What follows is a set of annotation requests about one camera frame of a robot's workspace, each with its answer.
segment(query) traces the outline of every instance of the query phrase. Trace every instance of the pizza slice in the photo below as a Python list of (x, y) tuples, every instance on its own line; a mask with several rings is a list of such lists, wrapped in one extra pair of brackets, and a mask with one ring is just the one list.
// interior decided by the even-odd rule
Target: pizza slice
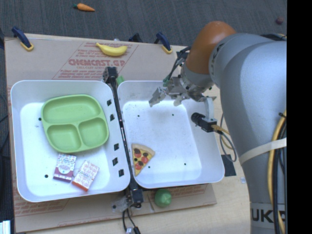
[(131, 149), (135, 176), (137, 176), (146, 164), (154, 157), (155, 151), (140, 144), (132, 144)]

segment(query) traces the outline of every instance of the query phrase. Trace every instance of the white strap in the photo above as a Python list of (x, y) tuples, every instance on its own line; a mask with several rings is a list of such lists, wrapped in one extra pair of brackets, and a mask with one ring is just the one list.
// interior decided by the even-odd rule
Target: white strap
[(279, 149), (287, 146), (287, 137), (283, 139), (278, 139), (271, 141), (267, 144), (252, 148), (251, 150), (245, 152), (241, 157), (239, 157), (240, 165), (242, 165), (245, 161), (256, 157), (260, 154), (269, 152), (274, 149)]

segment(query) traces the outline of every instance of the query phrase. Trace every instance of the toy carrot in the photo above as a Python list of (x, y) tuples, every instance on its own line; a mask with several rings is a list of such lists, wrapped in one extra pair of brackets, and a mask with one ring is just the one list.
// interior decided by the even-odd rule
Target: toy carrot
[(78, 10), (83, 10), (83, 11), (95, 11), (94, 8), (91, 8), (90, 6), (83, 4), (83, 3), (74, 4), (74, 8), (77, 8)]

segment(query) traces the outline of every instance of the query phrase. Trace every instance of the dark gray carpet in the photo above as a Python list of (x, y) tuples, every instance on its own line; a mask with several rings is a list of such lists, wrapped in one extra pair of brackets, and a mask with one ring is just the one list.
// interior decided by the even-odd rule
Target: dark gray carpet
[[(74, 9), (85, 3), (95, 12)], [(275, 23), (277, 17), (285, 20)], [(154, 43), (161, 31), (172, 45), (190, 46), (213, 20), (237, 32), (287, 34), (287, 0), (0, 0), (0, 28), (12, 37), (13, 26), (25, 33), (128, 41), (139, 33)], [(5, 57), (0, 50), (0, 94), (6, 98)], [(6, 104), (0, 98), (0, 222), (13, 219)]]

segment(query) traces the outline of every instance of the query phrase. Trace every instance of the green plate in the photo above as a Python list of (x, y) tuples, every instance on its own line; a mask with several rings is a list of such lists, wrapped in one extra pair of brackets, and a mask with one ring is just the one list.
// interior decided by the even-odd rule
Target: green plate
[(49, 143), (60, 153), (98, 147), (109, 136), (103, 109), (89, 95), (68, 95), (46, 101), (41, 108), (41, 121)]

